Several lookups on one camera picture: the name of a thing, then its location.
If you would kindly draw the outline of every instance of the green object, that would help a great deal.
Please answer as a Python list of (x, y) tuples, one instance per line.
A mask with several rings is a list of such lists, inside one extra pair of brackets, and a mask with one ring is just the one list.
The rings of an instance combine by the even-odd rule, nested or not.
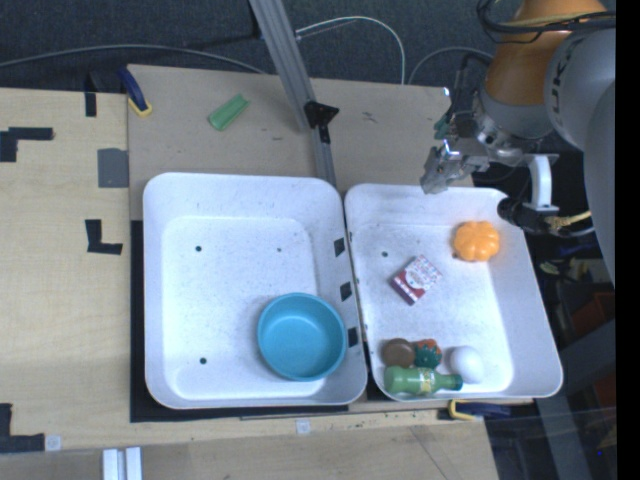
[(216, 130), (222, 131), (248, 106), (249, 102), (244, 99), (242, 94), (236, 94), (209, 115), (209, 122)]
[(433, 125), (433, 129), (436, 131), (435, 139), (442, 140), (449, 133), (449, 117), (444, 114), (436, 124)]
[(415, 351), (414, 364), (423, 368), (435, 368), (442, 361), (442, 351), (436, 340), (422, 340), (413, 344)]
[(389, 366), (384, 371), (384, 387), (389, 393), (428, 395), (440, 389), (460, 391), (462, 377), (438, 373), (432, 368)]

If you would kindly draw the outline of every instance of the black tape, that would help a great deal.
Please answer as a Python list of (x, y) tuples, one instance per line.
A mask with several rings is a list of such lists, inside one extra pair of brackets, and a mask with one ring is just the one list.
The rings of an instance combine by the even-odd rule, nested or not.
[(15, 162), (18, 156), (18, 140), (52, 140), (53, 128), (9, 127), (0, 132), (0, 162)]
[(333, 242), (333, 250), (336, 253), (336, 258), (340, 256), (345, 251), (345, 249), (346, 247), (344, 245), (344, 238), (338, 238)]
[(0, 132), (0, 162), (15, 162), (18, 156), (18, 141), (8, 132)]
[(84, 221), (87, 228), (87, 238), (89, 246), (87, 252), (97, 252), (101, 254), (122, 254), (122, 244), (102, 243), (102, 221), (99, 219), (88, 219)]
[(94, 92), (84, 93), (84, 115), (87, 117), (96, 117), (98, 115), (98, 103)]
[(349, 347), (353, 347), (357, 345), (358, 344), (358, 328), (351, 327), (351, 329), (347, 331), (347, 338), (349, 342)]
[(340, 287), (340, 298), (345, 301), (347, 300), (349, 297), (351, 297), (351, 294), (353, 292), (351, 291), (351, 283), (350, 282), (346, 282), (344, 283), (341, 287)]
[(44, 434), (11, 435), (11, 404), (0, 404), (0, 453), (44, 451)]

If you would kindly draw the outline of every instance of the white tray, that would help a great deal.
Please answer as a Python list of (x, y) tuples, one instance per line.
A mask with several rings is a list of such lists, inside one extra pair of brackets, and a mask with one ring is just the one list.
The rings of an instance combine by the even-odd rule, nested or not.
[[(425, 195), (418, 186), (358, 185), (347, 193), (345, 211), (361, 315), (373, 377), (384, 389), (384, 343), (433, 338), (443, 350), (438, 371), (450, 373), (454, 347), (470, 345), (482, 356), (485, 377), (460, 392), (431, 398), (539, 398), (562, 385), (562, 367), (531, 265), (524, 233), (496, 211), (505, 195), (493, 189), (449, 188)], [(486, 263), (452, 256), (458, 224), (488, 220), (501, 235), (501, 250)], [(390, 279), (424, 254), (443, 274), (409, 306)]]
[[(145, 376), (158, 402), (342, 405), (362, 394), (367, 373), (343, 206), (331, 185), (167, 173), (147, 184), (143, 212)], [(357, 339), (325, 379), (285, 380), (260, 356), (260, 312), (289, 292), (324, 298)]]

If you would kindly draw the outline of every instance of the orange robot part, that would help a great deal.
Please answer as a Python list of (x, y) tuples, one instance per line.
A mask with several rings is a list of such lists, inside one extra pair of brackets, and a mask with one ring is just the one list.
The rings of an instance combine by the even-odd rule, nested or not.
[[(567, 16), (605, 11), (598, 0), (523, 0), (510, 25), (543, 25)], [(545, 72), (568, 31), (544, 32), (527, 44), (502, 43), (487, 70), (485, 88), (495, 100), (509, 105), (542, 105)], [(504, 41), (531, 41), (534, 33), (509, 35)]]

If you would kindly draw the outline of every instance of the small red box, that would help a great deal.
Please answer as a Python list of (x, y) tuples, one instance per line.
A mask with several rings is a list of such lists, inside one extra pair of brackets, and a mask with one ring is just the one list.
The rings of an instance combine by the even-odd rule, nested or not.
[(424, 255), (418, 256), (391, 281), (391, 286), (409, 304), (415, 304), (442, 274)]

